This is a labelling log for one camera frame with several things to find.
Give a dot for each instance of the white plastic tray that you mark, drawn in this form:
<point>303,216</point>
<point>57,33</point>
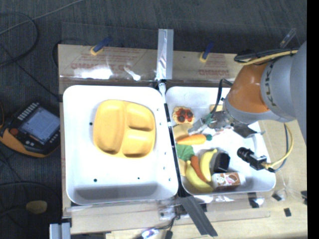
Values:
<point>249,180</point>
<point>117,178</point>

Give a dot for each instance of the black can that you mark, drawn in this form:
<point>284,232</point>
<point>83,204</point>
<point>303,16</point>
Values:
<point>221,162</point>

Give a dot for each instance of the yellow block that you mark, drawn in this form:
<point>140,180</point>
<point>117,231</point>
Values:
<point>214,107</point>

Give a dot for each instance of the yellow oval object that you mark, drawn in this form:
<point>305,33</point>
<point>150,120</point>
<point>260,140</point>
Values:
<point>37,206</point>

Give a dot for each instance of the yellow divided plate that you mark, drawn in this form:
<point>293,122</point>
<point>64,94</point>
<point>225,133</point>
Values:
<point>117,126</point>

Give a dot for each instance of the green toy lettuce leaf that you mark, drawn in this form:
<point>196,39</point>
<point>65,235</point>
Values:
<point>185,151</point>

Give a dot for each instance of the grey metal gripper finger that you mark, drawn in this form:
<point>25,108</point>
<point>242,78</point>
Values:
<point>246,130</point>
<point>199,126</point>

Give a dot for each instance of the black cylinder on white bracket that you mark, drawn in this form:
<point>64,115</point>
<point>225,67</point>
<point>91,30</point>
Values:
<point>250,156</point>

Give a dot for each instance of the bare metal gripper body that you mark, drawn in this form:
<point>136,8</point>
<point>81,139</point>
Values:
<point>220,120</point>

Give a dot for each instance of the toy pizza slice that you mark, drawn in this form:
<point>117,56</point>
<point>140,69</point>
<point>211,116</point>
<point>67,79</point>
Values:
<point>183,114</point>

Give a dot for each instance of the tan toy bread slice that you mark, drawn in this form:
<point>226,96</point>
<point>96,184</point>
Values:
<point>180,131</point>

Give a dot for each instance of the brown and white carton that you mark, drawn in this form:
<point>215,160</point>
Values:
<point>228,180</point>

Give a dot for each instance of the yellow banana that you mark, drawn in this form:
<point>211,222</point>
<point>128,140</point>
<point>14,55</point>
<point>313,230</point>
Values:
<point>197,182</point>
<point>206,163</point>

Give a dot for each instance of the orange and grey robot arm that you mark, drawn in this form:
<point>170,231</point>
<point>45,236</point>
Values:
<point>251,91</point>

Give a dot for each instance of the brown cardboard board red print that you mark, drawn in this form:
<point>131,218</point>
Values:
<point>139,61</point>

